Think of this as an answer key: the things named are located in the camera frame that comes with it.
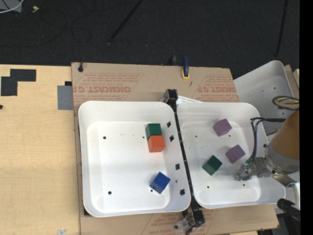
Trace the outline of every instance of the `black floor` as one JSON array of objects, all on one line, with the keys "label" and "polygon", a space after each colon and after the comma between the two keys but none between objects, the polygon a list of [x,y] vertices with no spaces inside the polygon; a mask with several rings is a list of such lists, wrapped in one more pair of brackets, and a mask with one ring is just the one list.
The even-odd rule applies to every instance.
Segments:
[{"label": "black floor", "polygon": [[[25,0],[0,14],[0,64],[166,64],[230,68],[237,78],[279,60],[299,68],[300,0],[144,0],[107,46],[138,0]],[[33,6],[39,7],[35,13]]]}]

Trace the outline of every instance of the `blue and yellow clamp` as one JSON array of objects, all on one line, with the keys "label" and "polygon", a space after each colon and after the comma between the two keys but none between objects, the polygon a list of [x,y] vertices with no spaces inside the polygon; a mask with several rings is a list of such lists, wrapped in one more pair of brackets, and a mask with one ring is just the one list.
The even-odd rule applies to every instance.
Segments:
[{"label": "blue and yellow clamp", "polygon": [[181,70],[181,76],[184,80],[188,80],[190,78],[190,74],[189,74],[189,62],[187,57],[182,58],[182,66],[183,69]]}]

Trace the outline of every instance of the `blue clamp handle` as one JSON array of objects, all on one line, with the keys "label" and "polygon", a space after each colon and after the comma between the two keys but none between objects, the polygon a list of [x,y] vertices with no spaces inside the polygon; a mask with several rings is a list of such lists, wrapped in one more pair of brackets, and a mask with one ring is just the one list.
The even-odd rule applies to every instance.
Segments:
[{"label": "blue clamp handle", "polygon": [[184,77],[188,78],[189,77],[189,62],[187,57],[182,58],[182,65],[183,65],[183,75]]}]

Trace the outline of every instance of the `small yellow piece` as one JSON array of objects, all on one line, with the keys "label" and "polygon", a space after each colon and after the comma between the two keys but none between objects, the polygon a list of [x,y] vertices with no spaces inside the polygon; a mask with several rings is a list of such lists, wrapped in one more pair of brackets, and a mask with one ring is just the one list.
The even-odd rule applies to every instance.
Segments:
[{"label": "small yellow piece", "polygon": [[184,80],[188,80],[190,78],[190,73],[188,73],[188,76],[184,75],[184,70],[181,70],[181,76]]}]

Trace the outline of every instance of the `white cable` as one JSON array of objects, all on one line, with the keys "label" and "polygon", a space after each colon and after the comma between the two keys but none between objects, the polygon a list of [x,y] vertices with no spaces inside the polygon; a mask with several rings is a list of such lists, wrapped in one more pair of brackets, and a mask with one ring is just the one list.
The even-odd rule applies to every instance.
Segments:
[{"label": "white cable", "polygon": [[0,11],[0,14],[1,14],[1,13],[5,13],[5,12],[9,12],[9,11],[12,11],[12,10],[15,10],[15,9],[18,8],[23,2],[24,2],[24,0],[21,0],[20,3],[19,3],[17,6],[15,6],[14,8],[11,8],[11,9],[9,9],[9,10]]}]

